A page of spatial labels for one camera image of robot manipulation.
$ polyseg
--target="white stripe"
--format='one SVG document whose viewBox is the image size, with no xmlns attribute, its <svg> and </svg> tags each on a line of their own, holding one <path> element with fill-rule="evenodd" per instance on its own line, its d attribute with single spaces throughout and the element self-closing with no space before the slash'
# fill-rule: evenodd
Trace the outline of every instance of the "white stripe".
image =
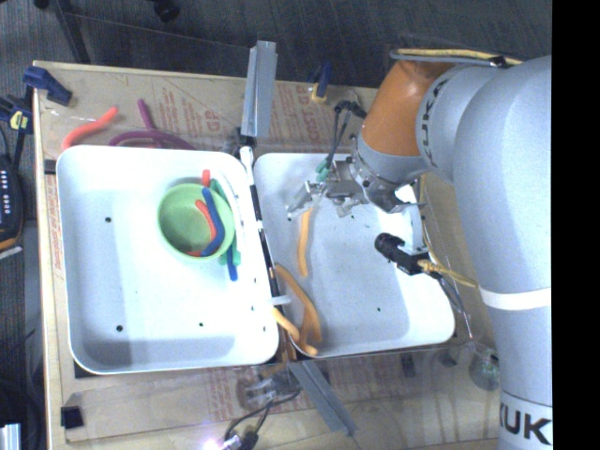
<svg viewBox="0 0 600 450">
<path fill-rule="evenodd" d="M 552 305 L 552 288 L 522 293 L 496 293 L 479 287 L 481 298 L 488 307 L 500 310 L 530 310 Z"/>
</svg>

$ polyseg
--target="black device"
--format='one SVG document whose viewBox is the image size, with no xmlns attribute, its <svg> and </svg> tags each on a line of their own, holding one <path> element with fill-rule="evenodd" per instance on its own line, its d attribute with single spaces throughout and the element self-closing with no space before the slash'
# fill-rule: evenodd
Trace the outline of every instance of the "black device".
<svg viewBox="0 0 600 450">
<path fill-rule="evenodd" d="M 23 227 L 23 195 L 10 159 L 0 155 L 0 251 L 17 242 Z"/>
</svg>

